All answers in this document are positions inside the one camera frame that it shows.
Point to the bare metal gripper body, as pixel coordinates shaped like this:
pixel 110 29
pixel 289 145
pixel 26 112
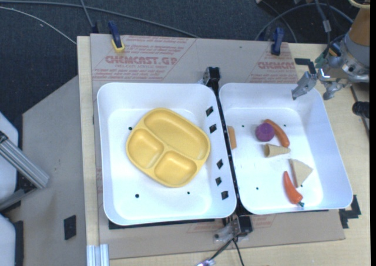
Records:
pixel 354 73

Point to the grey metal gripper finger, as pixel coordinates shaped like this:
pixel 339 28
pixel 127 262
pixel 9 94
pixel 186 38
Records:
pixel 305 84
pixel 332 90

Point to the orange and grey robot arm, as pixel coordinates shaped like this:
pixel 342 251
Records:
pixel 360 28

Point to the orange sausage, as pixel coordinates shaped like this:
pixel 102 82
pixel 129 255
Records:
pixel 280 134

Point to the purple cupcake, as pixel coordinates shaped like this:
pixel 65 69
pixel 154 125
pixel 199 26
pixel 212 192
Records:
pixel 264 132

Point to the tan ice cream cone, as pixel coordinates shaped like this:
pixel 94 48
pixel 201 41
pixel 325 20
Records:
pixel 273 150

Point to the beige sandwich wedge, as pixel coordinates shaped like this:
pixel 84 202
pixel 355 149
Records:
pixel 302 171

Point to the orange bread slice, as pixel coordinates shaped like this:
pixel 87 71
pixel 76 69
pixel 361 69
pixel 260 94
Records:
pixel 232 138

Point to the thin black and white rod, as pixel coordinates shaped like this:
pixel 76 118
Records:
pixel 227 147

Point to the white plastic tray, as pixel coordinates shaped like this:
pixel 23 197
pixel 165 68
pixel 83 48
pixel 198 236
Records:
pixel 258 176
pixel 164 206

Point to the orange carrot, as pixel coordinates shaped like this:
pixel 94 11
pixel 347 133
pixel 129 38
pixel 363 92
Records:
pixel 290 190

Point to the brown cardboard board red print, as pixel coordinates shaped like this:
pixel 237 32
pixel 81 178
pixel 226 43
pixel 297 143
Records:
pixel 164 62

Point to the yellow divided plate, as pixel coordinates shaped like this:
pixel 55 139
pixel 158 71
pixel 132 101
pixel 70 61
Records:
pixel 169 147

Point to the black cylinder on white bracket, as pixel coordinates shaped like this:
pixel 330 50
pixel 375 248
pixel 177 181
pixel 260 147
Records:
pixel 361 109

